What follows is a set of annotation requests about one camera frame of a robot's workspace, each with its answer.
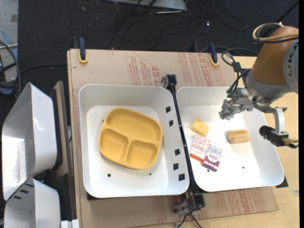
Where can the brown cardboard board red print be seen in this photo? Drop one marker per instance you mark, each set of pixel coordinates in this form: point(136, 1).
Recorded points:
point(114, 68)

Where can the yellow cheese wedge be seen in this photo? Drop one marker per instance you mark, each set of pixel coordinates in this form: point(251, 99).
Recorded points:
point(200, 126)

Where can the purple and white carton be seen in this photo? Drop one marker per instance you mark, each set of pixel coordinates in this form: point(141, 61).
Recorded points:
point(212, 159)

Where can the orange and white carton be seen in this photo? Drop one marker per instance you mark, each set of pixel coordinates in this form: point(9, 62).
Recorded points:
point(199, 148)

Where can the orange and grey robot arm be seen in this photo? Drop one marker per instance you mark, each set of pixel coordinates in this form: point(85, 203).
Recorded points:
point(270, 63)

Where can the tan bread bun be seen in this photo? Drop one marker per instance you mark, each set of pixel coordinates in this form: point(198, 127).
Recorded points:
point(238, 136)

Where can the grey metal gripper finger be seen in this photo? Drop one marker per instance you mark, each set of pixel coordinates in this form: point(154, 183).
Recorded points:
point(234, 111)
point(224, 110)

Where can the black cylinder on white bracket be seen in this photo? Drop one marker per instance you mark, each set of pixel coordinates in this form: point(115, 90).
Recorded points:
point(273, 134)

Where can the thin black and white rod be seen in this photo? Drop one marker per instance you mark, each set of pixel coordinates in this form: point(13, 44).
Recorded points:
point(184, 136)

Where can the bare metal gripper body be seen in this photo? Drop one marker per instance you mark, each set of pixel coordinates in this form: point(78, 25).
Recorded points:
point(247, 101)

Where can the yellow divided plate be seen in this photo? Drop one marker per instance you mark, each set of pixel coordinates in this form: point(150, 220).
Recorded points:
point(133, 125)

